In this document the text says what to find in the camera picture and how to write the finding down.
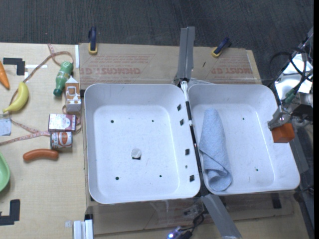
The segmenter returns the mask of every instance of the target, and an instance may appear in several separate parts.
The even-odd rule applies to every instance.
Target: small box
[[[49,132],[75,131],[76,116],[70,114],[50,114]]]
[[[81,111],[80,85],[72,76],[65,83],[65,96],[68,113]]]

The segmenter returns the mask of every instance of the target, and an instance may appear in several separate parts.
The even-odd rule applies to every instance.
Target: tape measure
[[[69,55],[69,56],[71,57],[72,63],[73,63],[73,57],[72,57],[72,54],[71,54],[70,52],[68,52],[68,51],[54,52],[53,46],[52,46],[51,44],[48,44],[48,48],[49,48],[49,50],[50,50],[50,56],[48,56],[41,64],[39,64],[39,65],[32,71],[32,73],[29,74],[29,76],[24,79],[23,82],[28,81],[28,80],[34,75],[34,73],[35,73],[39,68],[41,68],[50,58],[52,58],[52,60],[53,60],[56,64],[60,65],[60,63],[58,63],[58,62],[55,60],[55,57],[56,57],[57,55]],[[10,104],[12,103],[12,101],[13,101],[14,97],[16,96],[16,94],[17,94],[17,90],[16,90],[16,92],[13,94],[13,97],[12,97],[12,99],[11,99]],[[1,145],[8,144],[8,143],[16,142],[16,141],[32,139],[32,138],[39,137],[39,136],[42,136],[42,135],[43,135],[43,136],[51,136],[51,133],[50,133],[49,131],[47,131],[47,130],[46,130],[46,131],[39,131],[39,130],[37,130],[37,129],[34,129],[34,128],[31,128],[31,127],[29,127],[29,126],[23,125],[23,124],[21,124],[21,123],[15,122],[15,121],[13,121],[12,119],[10,119],[10,120],[11,120],[11,122],[12,122],[13,124],[15,124],[16,126],[19,126],[19,127],[21,127],[21,128],[24,128],[25,130],[31,132],[32,134],[28,134],[28,135],[20,136],[20,137],[17,137],[17,138],[8,140],[8,141],[0,142],[0,146],[1,146]],[[80,117],[76,117],[76,125],[81,125],[81,118],[80,118]],[[75,131],[75,133],[78,133],[79,131],[81,131],[81,127],[80,127],[79,129],[77,129],[77,130]]]
[[[20,126],[21,128],[24,128],[25,130],[31,132],[32,134],[28,134],[28,135],[20,136],[20,137],[17,137],[17,138],[8,140],[8,141],[0,142],[0,146],[8,144],[8,143],[16,142],[16,141],[28,140],[28,139],[39,137],[39,136],[42,136],[42,135],[50,136],[50,132],[49,131],[39,131],[39,130],[36,130],[36,129],[31,128],[29,126],[26,126],[26,125],[23,125],[21,123],[15,122],[12,119],[11,119],[11,122],[13,124],[17,125],[17,126]]]

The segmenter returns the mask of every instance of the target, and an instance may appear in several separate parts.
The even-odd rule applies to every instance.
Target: plastic bottle
[[[61,64],[61,68],[55,78],[56,87],[55,87],[55,90],[53,91],[55,96],[60,97],[62,95],[62,92],[65,87],[65,83],[70,78],[72,70],[73,70],[72,63],[68,61],[64,61]]]

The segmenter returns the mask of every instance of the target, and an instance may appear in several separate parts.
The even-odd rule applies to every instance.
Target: sausage
[[[34,149],[23,155],[25,161],[31,161],[38,158],[58,159],[59,152],[51,149]]]

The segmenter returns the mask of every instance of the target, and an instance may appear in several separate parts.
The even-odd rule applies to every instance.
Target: small white object
[[[71,228],[72,227],[72,221],[66,221],[65,222],[65,227],[66,228]]]
[[[65,83],[65,106],[68,113],[81,111],[80,85],[72,76]]]
[[[79,45],[75,45],[75,68],[80,67]]]
[[[11,120],[10,119],[0,119],[0,136],[11,134]]]
[[[141,155],[142,155],[142,152],[141,152],[140,149],[133,149],[132,152],[131,152],[131,156],[132,156],[132,158],[134,158],[134,159],[140,158]]]

